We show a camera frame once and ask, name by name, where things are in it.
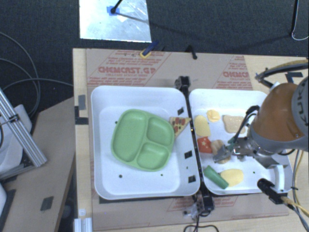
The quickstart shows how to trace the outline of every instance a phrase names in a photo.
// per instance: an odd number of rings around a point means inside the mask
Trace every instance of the green plate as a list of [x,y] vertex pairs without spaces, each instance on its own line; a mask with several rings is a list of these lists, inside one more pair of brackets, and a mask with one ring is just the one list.
[[119,118],[112,136],[112,154],[141,170],[158,171],[170,158],[174,129],[166,120],[131,109]]

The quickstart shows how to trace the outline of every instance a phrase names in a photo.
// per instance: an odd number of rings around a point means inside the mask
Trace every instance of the cardboard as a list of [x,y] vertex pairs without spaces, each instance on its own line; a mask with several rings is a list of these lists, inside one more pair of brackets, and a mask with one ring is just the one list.
[[[191,223],[183,211],[193,204],[192,197],[107,201],[94,189],[93,142],[90,95],[100,85],[173,87],[175,80],[190,76],[190,90],[221,88],[252,90],[245,57],[241,55],[152,52],[147,59],[139,51],[87,49],[87,101],[92,186],[93,230],[127,229]],[[201,221],[234,220],[288,215],[283,205],[275,205],[264,194],[220,196],[215,210]]]

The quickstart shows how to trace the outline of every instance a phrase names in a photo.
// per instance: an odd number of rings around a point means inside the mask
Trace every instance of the dark floor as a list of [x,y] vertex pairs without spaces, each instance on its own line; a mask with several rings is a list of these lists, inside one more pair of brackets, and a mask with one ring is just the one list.
[[[308,39],[290,37],[295,0],[146,0],[153,40],[165,51],[308,57]],[[296,36],[308,35],[308,0],[300,0]],[[72,49],[142,50],[147,44],[79,38],[79,0],[0,0],[0,31],[20,42],[32,56],[40,78],[72,83]],[[26,54],[0,35],[0,58],[34,76]],[[26,78],[0,60],[0,87]],[[73,96],[72,87],[41,82],[38,112]],[[13,105],[30,111],[36,102],[32,83],[5,91]]]

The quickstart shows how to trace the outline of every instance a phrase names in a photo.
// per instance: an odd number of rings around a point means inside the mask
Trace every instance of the silver square sheet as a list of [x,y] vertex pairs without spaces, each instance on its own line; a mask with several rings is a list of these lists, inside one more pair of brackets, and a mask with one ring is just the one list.
[[79,0],[82,39],[151,42],[146,0]]

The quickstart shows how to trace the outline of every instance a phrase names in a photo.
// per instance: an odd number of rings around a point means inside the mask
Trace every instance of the toy pizza slice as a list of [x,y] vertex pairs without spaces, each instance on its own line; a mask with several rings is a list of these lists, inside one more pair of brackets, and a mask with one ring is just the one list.
[[186,128],[191,121],[191,118],[170,117],[169,122],[174,128],[175,138]]

